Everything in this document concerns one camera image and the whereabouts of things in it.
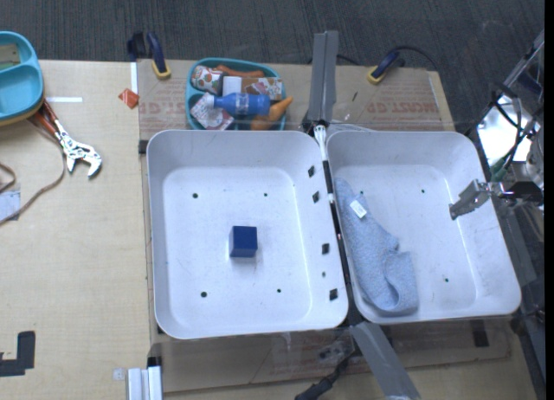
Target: teal tray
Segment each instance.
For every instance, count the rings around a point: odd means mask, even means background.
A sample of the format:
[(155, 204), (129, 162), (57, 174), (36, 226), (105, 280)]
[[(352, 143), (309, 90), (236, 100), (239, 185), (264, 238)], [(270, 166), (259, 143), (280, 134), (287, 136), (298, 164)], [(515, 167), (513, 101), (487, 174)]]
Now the teal tray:
[(0, 126), (27, 119), (40, 107), (44, 84), (31, 43), (15, 32), (0, 31), (0, 46), (15, 44), (19, 64), (0, 70)]
[[(225, 65), (230, 69), (243, 72), (255, 71), (260, 69), (260, 71), (263, 72), (264, 76), (266, 77), (280, 77), (280, 75), (274, 69), (271, 69), (270, 67), (264, 66), (262, 64), (253, 63), (251, 61), (236, 60), (233, 58), (203, 58), (202, 60), (197, 61), (195, 64), (192, 65), (192, 68), (190, 68), (187, 78), (187, 86), (184, 93), (184, 110), (187, 114), (187, 120), (194, 129), (204, 130), (204, 127), (200, 123), (198, 123), (198, 120), (196, 120), (192, 116), (192, 114), (190, 113), (190, 109), (200, 100), (200, 98), (205, 94), (205, 91), (201, 91), (200, 89), (196, 89), (195, 87), (193, 87), (192, 83), (190, 82), (190, 77), (192, 76), (195, 67), (198, 65), (207, 66), (208, 68), (215, 68), (219, 64)], [(283, 99), (287, 97), (285, 85), (283, 85), (282, 97)], [(245, 127), (249, 127), (250, 122), (251, 119), (241, 119), (238, 121), (239, 124), (233, 124), (230, 128), (235, 131), (240, 131), (243, 130), (243, 128)], [(279, 119), (279, 121), (275, 122), (270, 130), (282, 131), (285, 128), (286, 122), (287, 114), (285, 113)]]

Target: white tag on towel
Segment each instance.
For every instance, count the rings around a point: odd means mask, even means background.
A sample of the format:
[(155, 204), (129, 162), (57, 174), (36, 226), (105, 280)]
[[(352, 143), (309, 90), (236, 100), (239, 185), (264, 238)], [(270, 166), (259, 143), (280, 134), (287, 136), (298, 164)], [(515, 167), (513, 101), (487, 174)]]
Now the white tag on towel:
[(365, 214), (367, 214), (367, 210), (364, 209), (364, 206), (362, 206), (358, 200), (354, 200), (350, 203), (350, 207), (356, 212), (359, 218), (364, 218)]

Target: white plastic tray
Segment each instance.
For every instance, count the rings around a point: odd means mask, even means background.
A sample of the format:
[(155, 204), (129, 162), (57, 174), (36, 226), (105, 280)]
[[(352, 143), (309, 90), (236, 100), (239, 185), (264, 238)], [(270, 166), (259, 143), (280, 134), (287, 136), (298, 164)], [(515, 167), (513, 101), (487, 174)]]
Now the white plastic tray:
[(394, 324), (518, 308), (521, 292), (492, 201), (455, 221), (448, 211), (470, 181), (485, 181), (469, 139), (455, 132), (337, 132), (327, 149), (333, 177), (364, 192), (372, 215), (398, 238), (399, 250), (411, 252), (415, 267), (420, 306), (401, 317), (377, 312), (351, 272), (366, 319)]
[[(165, 131), (151, 139), (147, 160), (154, 307), (168, 335), (305, 331), (344, 320), (345, 281), (313, 139)], [(233, 225), (258, 229), (254, 259), (229, 257)]]

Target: dark gray floor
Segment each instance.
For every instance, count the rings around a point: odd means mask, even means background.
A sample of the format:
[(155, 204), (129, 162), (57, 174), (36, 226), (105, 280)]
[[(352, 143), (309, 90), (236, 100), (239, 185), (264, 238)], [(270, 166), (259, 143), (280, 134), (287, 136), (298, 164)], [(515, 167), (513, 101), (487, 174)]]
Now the dark gray floor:
[[(313, 34), (336, 29), (339, 53), (377, 64), (399, 44), (439, 65), (460, 132), (544, 27), (544, 0), (3, 0), (0, 29), (43, 59), (126, 61), (134, 31), (154, 30), (167, 58), (306, 63)], [(407, 53), (408, 66), (429, 67)]]

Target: table top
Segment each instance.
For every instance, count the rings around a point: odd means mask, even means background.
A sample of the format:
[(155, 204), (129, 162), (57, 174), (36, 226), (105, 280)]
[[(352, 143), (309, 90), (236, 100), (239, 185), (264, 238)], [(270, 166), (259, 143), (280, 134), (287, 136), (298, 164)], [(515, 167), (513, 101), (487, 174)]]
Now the table top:
[[(173, 65), (173, 83), (168, 85), (178, 89), (192, 63)], [(180, 119), (183, 103), (177, 93), (164, 99), (166, 92), (157, 91), (156, 82), (144, 75), (138, 77), (138, 89), (145, 91), (139, 107), (130, 109), (118, 98), (126, 87), (135, 86), (133, 72), (146, 69), (145, 62), (41, 61), (41, 67), (45, 94), (60, 120), (75, 139), (94, 146), (104, 163), (93, 179), (87, 178), (86, 166), (76, 165), (73, 174), (66, 174), (59, 186), (39, 197), (18, 221), (0, 227), (3, 358), (15, 357), (19, 332), (36, 334), (35, 367), (24, 376), (0, 377), (2, 398), (125, 398), (120, 375), (127, 368), (145, 367), (155, 329), (149, 308), (144, 157), (139, 155), (138, 141), (167, 128), (168, 122), (186, 127)], [(289, 93), (307, 106), (310, 67), (281, 65), (278, 69), (290, 85)], [(356, 89), (360, 80), (352, 80), (352, 73), (361, 74), (363, 68), (338, 67), (338, 84), (350, 79)], [(440, 120), (450, 124), (440, 79), (438, 75), (431, 79)], [(338, 87), (338, 91), (344, 91), (338, 94), (338, 102), (345, 102), (342, 94), (350, 98), (354, 89)], [(164, 109), (174, 113), (152, 117), (157, 112), (152, 103), (165, 103)], [(304, 112), (301, 106), (298, 112)], [(53, 181), (63, 167), (59, 148), (46, 142), (27, 121), (0, 128), (0, 159), (16, 171), (22, 203)], [(422, 397), (534, 398), (519, 339), (506, 324), (494, 326), (503, 346), (495, 358), (409, 369)], [(198, 390), (168, 397), (293, 398), (313, 382)], [(356, 398), (360, 390), (371, 398), (383, 395), (376, 379), (361, 373), (340, 378), (326, 398)]]

